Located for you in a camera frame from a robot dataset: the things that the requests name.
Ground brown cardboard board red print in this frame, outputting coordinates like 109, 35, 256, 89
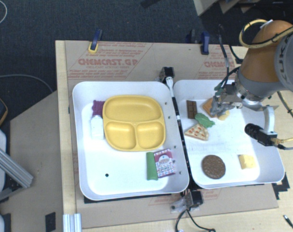
64, 40, 279, 229

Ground white plastic tray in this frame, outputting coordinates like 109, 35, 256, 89
172, 79, 286, 189
72, 81, 191, 201

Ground green lettuce leaf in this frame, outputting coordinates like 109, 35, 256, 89
194, 112, 216, 129

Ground red and white packet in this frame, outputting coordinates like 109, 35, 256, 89
153, 148, 177, 178

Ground brown chocolate bar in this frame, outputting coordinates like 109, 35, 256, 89
186, 100, 198, 120

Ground pizza slice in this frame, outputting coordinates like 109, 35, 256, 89
183, 122, 209, 142

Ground brown round biscuit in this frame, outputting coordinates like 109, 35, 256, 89
201, 154, 226, 180

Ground purple grapes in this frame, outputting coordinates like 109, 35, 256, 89
91, 100, 106, 117

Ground thin black and white rod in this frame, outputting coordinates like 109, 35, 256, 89
165, 77, 193, 191

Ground yellow cheese wedge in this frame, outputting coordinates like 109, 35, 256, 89
237, 154, 258, 170

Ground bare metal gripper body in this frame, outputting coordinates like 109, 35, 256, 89
216, 83, 265, 111

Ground yellow divided plate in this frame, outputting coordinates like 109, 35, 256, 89
102, 95, 167, 152

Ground orange square cracker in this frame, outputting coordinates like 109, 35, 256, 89
202, 97, 218, 118

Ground black cylinder on white bracket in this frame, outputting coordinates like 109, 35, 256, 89
244, 105, 279, 147

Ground pale yellow chip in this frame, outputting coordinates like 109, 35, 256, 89
217, 110, 230, 121

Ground small white bottle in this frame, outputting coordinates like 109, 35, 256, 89
90, 114, 105, 140

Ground green rounded bar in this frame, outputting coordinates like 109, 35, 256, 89
146, 151, 159, 181

